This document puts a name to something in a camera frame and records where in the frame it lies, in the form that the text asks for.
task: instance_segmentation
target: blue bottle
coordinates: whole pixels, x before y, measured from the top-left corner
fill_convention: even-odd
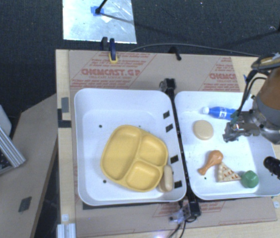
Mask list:
[[[232,120],[230,117],[236,110],[235,109],[227,109],[223,107],[203,107],[202,113],[203,114],[209,114],[214,118],[218,119],[226,119],[226,120]]]

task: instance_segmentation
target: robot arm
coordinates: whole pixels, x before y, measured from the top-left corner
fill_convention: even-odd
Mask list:
[[[246,79],[246,87],[240,108],[233,114],[224,130],[224,141],[235,141],[239,136],[265,137],[273,144],[280,144],[280,55],[259,58],[252,64],[252,71]],[[254,97],[252,109],[241,111],[247,100],[257,73],[267,76],[266,81]],[[264,166],[280,179],[280,160],[268,157]]]

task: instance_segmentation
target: white bottle cap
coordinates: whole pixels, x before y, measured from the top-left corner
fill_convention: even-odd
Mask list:
[[[203,107],[202,113],[203,114],[209,114],[209,108],[208,107]]]

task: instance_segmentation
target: black fabric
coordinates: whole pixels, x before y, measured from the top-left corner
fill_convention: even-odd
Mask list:
[[[258,55],[280,52],[280,0],[131,0],[137,45],[182,42]],[[62,0],[0,0],[0,104],[9,115],[56,92],[55,49],[98,50],[62,39]],[[170,47],[142,52],[167,53]],[[180,54],[231,55],[178,47]]]

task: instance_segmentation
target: yellow plate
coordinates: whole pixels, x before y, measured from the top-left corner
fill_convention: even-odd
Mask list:
[[[136,191],[160,182],[168,160],[163,141],[140,128],[122,125],[111,134],[101,156],[101,169],[111,180]]]

